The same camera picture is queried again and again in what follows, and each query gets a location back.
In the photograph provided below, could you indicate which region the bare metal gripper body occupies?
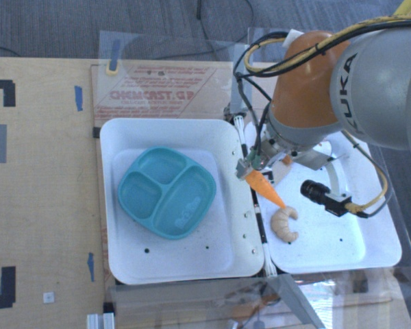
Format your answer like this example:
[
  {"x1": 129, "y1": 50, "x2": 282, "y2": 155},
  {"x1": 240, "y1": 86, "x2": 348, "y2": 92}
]
[{"x1": 249, "y1": 136, "x2": 298, "y2": 171}]

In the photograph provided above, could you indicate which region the orange toy carrot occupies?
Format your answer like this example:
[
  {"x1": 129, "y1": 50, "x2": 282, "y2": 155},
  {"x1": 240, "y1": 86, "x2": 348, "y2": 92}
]
[{"x1": 244, "y1": 169, "x2": 287, "y2": 210}]

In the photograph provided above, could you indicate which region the thin black and white rod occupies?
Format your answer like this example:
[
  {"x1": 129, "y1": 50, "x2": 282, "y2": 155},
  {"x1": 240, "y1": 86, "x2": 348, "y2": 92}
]
[{"x1": 233, "y1": 114, "x2": 278, "y2": 279}]

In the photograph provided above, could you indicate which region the beige toy croissant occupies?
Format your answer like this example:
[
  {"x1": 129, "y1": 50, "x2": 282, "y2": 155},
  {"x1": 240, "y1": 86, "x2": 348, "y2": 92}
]
[{"x1": 270, "y1": 206, "x2": 300, "y2": 244}]

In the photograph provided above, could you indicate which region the blue divided plate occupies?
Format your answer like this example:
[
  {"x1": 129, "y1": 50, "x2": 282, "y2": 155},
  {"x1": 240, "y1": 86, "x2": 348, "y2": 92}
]
[{"x1": 117, "y1": 145, "x2": 218, "y2": 241}]

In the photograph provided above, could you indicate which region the white plastic tray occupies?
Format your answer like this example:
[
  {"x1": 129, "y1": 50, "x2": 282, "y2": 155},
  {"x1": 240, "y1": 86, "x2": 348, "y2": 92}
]
[
  {"x1": 244, "y1": 121, "x2": 403, "y2": 275},
  {"x1": 99, "y1": 117, "x2": 266, "y2": 286}
]

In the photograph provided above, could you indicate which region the brown cardboard board red print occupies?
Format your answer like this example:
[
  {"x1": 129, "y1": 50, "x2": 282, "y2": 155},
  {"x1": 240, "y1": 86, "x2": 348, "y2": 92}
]
[{"x1": 90, "y1": 61, "x2": 411, "y2": 318}]

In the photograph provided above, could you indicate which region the black cylinder on white bracket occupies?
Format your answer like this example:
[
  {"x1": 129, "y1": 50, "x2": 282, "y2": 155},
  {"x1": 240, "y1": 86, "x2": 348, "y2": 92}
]
[{"x1": 299, "y1": 141, "x2": 353, "y2": 218}]

